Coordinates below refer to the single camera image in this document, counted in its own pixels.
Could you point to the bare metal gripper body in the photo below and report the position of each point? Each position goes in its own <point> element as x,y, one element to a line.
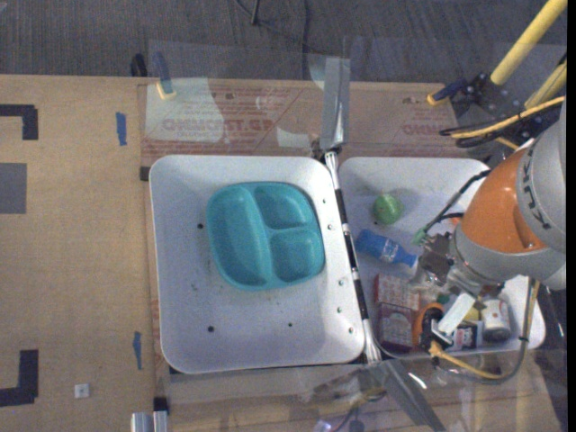
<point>435,259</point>

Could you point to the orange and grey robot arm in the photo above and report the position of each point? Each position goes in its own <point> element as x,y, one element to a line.
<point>495,214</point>

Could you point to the red and white carton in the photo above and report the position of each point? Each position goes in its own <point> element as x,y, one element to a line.
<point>396,290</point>

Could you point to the blue plastic bottle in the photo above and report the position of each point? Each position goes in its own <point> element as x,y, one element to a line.
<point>382,246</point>

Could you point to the orange doughnut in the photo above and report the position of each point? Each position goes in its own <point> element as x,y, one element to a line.
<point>421,315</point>

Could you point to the green ball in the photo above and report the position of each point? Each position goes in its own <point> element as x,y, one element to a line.
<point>387,209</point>

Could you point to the white plastic tray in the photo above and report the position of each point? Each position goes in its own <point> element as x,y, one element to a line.
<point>432,182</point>
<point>252,331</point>

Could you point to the black and white small carton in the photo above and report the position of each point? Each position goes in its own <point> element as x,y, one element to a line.
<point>468,335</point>

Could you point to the white can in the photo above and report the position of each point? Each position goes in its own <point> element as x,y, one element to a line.
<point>496,320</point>

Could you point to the thin black and white rod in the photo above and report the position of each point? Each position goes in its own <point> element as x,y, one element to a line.
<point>346,236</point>

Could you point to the brown cardboard board red print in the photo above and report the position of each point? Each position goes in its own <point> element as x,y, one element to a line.
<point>387,124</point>

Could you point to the teal divided plate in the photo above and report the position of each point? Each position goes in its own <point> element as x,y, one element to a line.
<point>252,236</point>

